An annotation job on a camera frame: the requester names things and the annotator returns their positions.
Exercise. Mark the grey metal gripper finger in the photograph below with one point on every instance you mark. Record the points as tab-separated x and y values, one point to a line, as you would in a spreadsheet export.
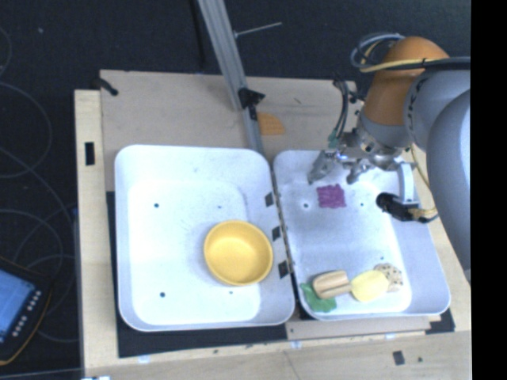
355	173
320	168

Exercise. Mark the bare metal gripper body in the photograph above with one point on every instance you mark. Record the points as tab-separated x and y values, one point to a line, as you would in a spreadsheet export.
358	150

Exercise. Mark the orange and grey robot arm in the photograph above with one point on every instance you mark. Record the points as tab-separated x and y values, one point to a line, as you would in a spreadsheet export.
443	125

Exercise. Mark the purple grapes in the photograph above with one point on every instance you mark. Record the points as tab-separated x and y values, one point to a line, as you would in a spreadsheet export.
332	196

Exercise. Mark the white plastic tray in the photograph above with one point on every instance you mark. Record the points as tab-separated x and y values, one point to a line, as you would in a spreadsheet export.
356	244
190	236

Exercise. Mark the chocolate chip biscuit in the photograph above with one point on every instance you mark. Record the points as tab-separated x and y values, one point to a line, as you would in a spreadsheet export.
394	276

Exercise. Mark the tan bread roll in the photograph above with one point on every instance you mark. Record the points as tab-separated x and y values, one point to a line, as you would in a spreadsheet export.
330	284

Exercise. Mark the yellow toy cheese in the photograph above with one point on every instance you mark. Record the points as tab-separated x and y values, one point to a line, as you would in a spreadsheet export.
369	286

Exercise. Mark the yellow bowl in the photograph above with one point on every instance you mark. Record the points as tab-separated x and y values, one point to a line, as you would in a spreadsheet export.
238	252

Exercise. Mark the green lettuce leaf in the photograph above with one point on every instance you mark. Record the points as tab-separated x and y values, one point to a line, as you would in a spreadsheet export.
321	302

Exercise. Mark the brown cardboard board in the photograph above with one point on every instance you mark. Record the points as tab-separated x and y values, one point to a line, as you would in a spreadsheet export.
178	109

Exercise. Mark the black cylinder on white bracket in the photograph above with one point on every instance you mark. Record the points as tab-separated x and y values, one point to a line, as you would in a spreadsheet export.
400	202

